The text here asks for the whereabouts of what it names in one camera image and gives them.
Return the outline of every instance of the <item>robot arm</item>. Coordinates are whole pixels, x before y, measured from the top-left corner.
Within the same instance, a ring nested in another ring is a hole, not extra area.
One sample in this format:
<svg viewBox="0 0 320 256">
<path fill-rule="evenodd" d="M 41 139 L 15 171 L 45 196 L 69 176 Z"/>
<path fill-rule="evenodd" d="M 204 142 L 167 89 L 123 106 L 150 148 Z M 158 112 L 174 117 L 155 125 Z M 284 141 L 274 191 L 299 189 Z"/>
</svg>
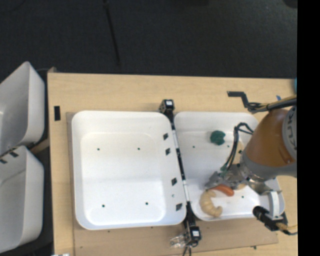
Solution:
<svg viewBox="0 0 320 256">
<path fill-rule="evenodd" d="M 270 104 L 249 103 L 250 112 L 269 113 L 255 131 L 246 123 L 240 123 L 234 128 L 233 147 L 226 163 L 221 167 L 221 172 L 216 171 L 205 185 L 206 189 L 220 184 L 236 189 L 240 184 L 246 184 L 259 195 L 268 195 L 270 211 L 257 206 L 253 214 L 270 230 L 281 230 L 287 235 L 292 235 L 286 229 L 287 218 L 277 210 L 279 191 L 273 191 L 266 182 L 283 175 L 297 177 L 296 104 L 296 95 Z M 292 106 L 289 111 L 283 109 L 289 106 Z M 241 154 L 240 163 L 233 164 L 239 132 L 252 134 L 252 137 Z"/>
</svg>

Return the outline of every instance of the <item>black floor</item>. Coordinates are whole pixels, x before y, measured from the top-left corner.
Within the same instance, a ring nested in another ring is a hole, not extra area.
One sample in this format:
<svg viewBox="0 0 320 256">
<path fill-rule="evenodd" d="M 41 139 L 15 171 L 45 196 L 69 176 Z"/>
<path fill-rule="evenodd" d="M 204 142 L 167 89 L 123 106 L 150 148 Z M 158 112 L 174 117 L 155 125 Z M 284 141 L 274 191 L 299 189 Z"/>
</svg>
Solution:
<svg viewBox="0 0 320 256">
<path fill-rule="evenodd" d="M 24 61 L 44 80 L 52 66 L 73 73 L 295 78 L 297 30 L 298 0 L 0 0 L 0 81 Z M 38 245 L 46 247 L 29 255 L 50 255 L 51 222 L 45 223 Z"/>
</svg>

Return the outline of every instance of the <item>white tray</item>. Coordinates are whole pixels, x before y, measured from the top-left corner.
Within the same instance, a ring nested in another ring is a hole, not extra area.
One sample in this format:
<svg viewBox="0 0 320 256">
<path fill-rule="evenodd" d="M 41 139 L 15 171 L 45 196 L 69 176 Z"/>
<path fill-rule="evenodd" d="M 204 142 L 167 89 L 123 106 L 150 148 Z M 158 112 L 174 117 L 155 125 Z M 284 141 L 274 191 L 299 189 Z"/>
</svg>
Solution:
<svg viewBox="0 0 320 256">
<path fill-rule="evenodd" d="M 184 220 L 186 199 L 166 116 L 82 111 L 72 118 L 71 133 L 75 216 L 81 226 L 99 230 Z"/>
<path fill-rule="evenodd" d="M 223 212 L 219 218 L 207 215 L 201 210 L 200 196 L 205 190 L 209 177 L 226 162 L 233 146 L 233 130 L 240 122 L 247 123 L 255 129 L 258 121 L 248 113 L 232 112 L 181 112 L 175 116 L 174 123 L 181 151 L 183 167 L 191 207 L 194 214 L 204 221 L 252 218 L 255 206 L 270 209 L 267 195 L 259 196 L 251 188 L 236 190 L 234 196 L 229 197 L 217 191 L 217 197 L 212 201 L 215 206 L 222 206 Z M 215 145 L 210 141 L 213 131 L 225 133 L 225 143 Z M 245 147 L 250 140 L 250 135 L 239 132 L 239 141 Z M 279 191 L 276 179 L 268 181 L 271 188 Z M 282 193 L 279 195 L 280 211 L 285 209 Z"/>
<path fill-rule="evenodd" d="M 45 128 L 45 84 L 24 62 L 0 84 L 0 156 L 40 140 Z"/>
<path fill-rule="evenodd" d="M 43 223 L 44 168 L 20 146 L 0 162 L 0 253 L 35 240 Z"/>
</svg>

